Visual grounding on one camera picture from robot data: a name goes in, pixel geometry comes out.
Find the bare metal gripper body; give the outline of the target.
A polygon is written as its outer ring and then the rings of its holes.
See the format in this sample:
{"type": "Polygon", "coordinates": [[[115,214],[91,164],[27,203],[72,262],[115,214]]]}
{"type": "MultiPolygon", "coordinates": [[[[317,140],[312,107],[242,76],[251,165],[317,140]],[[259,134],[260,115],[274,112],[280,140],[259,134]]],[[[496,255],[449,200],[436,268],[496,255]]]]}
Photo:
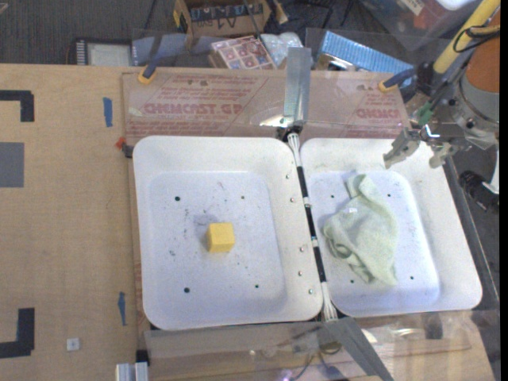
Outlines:
{"type": "Polygon", "coordinates": [[[474,106],[462,100],[426,102],[411,114],[427,141],[448,142],[456,147],[483,150],[498,146],[498,104],[474,106]]]}

